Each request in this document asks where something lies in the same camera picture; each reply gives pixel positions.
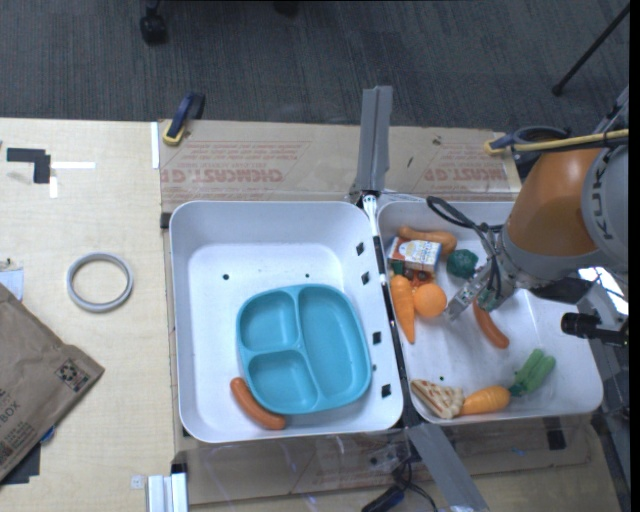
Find orange carrot with green leaves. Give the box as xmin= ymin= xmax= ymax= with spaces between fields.
xmin=459 ymin=347 xmax=558 ymax=418

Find orange sausage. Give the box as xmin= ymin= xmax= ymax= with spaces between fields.
xmin=471 ymin=299 xmax=511 ymax=351
xmin=229 ymin=376 xmax=288 ymax=432
xmin=397 ymin=225 xmax=459 ymax=255

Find small white and orange carton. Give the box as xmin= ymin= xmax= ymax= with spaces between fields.
xmin=386 ymin=236 xmax=444 ymax=275

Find black chair castor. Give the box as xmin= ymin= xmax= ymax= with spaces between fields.
xmin=138 ymin=0 xmax=170 ymax=45

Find white tape ring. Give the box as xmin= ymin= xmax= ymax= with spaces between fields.
xmin=65 ymin=251 xmax=136 ymax=314

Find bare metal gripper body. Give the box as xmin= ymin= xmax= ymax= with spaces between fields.
xmin=466 ymin=259 xmax=522 ymax=312

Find dark brown grapes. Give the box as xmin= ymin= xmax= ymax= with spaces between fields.
xmin=402 ymin=267 xmax=435 ymax=287

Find green broccoli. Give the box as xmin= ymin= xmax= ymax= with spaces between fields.
xmin=445 ymin=248 xmax=481 ymax=280

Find black stand leg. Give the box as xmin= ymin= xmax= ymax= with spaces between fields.
xmin=551 ymin=3 xmax=630 ymax=98

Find brown cardboard board red print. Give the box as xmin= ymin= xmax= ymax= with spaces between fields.
xmin=158 ymin=118 xmax=607 ymax=506

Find orange ball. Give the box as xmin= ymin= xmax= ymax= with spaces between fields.
xmin=412 ymin=282 xmax=449 ymax=320

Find black cylinder on white bracket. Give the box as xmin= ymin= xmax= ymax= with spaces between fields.
xmin=560 ymin=267 xmax=630 ymax=349

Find blue divided plate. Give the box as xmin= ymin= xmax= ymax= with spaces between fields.
xmin=235 ymin=283 xmax=374 ymax=417

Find pizza slice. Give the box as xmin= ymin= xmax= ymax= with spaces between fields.
xmin=409 ymin=378 xmax=466 ymax=421

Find brown paper package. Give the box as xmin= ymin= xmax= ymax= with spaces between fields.
xmin=0 ymin=281 xmax=107 ymax=484

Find white plastic tray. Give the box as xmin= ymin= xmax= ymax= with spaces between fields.
xmin=375 ymin=199 xmax=606 ymax=427
xmin=168 ymin=200 xmax=405 ymax=445

